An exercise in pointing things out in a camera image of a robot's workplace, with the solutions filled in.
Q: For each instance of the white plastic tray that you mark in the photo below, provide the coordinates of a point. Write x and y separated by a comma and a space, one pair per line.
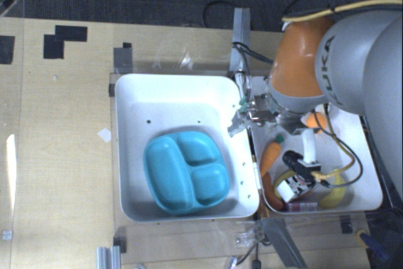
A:
176, 97
362, 186

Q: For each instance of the orange carrot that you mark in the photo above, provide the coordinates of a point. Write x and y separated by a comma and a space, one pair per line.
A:
270, 156

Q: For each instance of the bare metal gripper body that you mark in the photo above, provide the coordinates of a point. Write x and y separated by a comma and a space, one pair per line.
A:
264, 115

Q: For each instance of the yellow banana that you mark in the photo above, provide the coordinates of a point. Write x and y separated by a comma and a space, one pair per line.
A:
335, 193

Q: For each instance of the blue divided plate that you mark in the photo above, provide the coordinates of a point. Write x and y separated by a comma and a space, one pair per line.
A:
182, 173

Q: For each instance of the brown sausage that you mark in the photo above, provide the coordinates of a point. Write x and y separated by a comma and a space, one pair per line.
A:
270, 192

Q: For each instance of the orange ball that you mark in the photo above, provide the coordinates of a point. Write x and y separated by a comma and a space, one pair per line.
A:
316, 119

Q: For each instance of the white and black carton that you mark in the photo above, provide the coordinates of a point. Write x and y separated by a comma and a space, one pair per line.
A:
291, 190

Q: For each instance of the black cylinder on white bracket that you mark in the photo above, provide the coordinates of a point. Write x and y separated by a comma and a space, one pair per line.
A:
303, 166

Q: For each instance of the pale wood board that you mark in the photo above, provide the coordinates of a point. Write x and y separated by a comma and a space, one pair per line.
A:
63, 148

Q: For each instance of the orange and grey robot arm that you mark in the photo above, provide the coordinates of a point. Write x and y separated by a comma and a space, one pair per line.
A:
349, 66

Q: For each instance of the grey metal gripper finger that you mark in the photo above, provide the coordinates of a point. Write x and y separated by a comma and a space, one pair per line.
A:
236, 126

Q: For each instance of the red packet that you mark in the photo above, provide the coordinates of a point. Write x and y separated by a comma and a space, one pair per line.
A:
302, 206

